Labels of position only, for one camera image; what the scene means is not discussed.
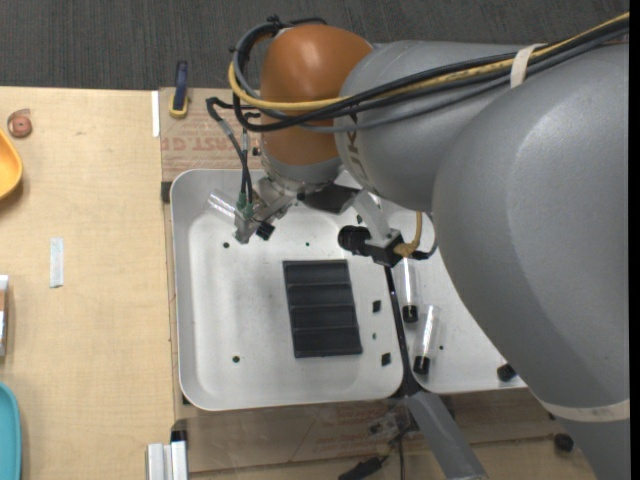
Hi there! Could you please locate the thin black rod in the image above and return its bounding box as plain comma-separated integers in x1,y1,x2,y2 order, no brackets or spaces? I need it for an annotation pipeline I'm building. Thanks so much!
382,264,422,397

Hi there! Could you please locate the black cylinder on white bracket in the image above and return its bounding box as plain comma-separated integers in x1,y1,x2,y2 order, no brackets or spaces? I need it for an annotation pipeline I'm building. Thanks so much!
337,190,406,269

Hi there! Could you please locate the white plastic tray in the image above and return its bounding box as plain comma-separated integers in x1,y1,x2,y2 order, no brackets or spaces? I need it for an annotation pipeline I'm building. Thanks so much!
169,167,406,413
387,206,529,396

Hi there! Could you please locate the black ribbed plastic insert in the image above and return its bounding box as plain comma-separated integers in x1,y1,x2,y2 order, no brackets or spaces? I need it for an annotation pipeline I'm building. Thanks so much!
281,258,364,360

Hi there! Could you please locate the white and brown carton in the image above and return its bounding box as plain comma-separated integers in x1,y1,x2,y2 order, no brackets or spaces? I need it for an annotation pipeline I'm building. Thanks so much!
0,274,11,358

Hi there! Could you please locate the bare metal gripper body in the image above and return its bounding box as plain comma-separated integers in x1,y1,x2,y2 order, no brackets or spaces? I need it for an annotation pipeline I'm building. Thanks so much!
249,175,302,226

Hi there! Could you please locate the blue divided plate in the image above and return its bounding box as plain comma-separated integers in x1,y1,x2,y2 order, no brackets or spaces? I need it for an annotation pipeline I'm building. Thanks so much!
0,381,23,480

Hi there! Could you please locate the brown doughnut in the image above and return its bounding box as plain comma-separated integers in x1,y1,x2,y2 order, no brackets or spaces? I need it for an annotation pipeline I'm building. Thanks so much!
6,108,34,139

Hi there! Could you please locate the orange divided plate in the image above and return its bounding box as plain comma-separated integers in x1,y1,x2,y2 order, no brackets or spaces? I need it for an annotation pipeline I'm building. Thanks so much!
0,127,24,201

